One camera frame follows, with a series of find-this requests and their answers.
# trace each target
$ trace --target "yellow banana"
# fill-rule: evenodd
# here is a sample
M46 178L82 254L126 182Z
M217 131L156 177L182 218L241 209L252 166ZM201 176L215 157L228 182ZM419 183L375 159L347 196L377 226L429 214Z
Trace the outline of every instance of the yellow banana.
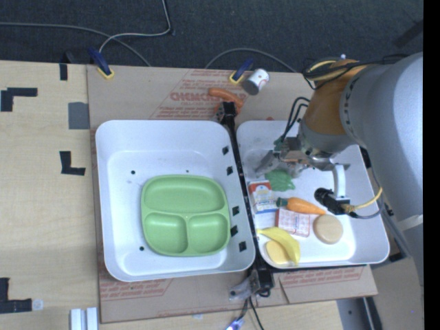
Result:
M287 255L289 258L297 265L300 261L300 243L295 240L290 233L288 233L286 230L283 230L282 228L265 228L263 230L257 229L256 233L258 234L264 234L265 236L269 237L270 239L273 239L280 243L284 249L287 252Z

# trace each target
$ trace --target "cardboard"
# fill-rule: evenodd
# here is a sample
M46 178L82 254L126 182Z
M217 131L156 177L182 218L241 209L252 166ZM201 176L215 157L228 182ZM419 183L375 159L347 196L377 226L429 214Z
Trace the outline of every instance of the cardboard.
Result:
M270 82L256 96L228 81L231 71L112 66L106 80L87 66L93 192L98 245L100 317L102 323L241 309L242 300L230 300L229 288L246 272L124 283L112 278L102 254L99 186L94 135L107 120L209 120L221 99L207 94L223 87L244 102L237 126L248 120L286 120L292 101L310 98L312 90L300 74L270 73ZM308 303L377 294L368 265L309 269L274 274L276 286L268 298L257 297L257 307Z

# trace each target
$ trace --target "wooden table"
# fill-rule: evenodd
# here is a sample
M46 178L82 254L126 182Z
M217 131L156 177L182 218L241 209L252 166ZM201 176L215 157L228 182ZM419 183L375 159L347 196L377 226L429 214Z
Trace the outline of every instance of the wooden table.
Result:
M69 311L99 307L90 135L69 129L68 104L87 103L85 65L0 61L0 90L36 87L0 112L0 277L9 299L40 299L42 310L0 314L0 330L68 329ZM61 174L60 151L85 175ZM100 329L225 329L238 311L100 324ZM336 301L264 307L268 329L342 329ZM249 311L242 329L258 329Z

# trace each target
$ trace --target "green plate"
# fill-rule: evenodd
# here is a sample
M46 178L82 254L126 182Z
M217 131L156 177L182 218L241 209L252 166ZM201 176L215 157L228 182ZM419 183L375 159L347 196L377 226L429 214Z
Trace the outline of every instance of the green plate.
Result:
M228 201L213 179L163 175L148 180L141 196L142 228L152 250L169 256L204 256L230 238Z

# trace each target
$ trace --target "brown round object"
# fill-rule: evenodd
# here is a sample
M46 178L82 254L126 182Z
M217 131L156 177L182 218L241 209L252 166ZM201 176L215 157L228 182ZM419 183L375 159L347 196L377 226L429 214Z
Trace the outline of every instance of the brown round object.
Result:
M320 241L333 245L341 239L344 228L333 215L326 214L315 219L313 231Z

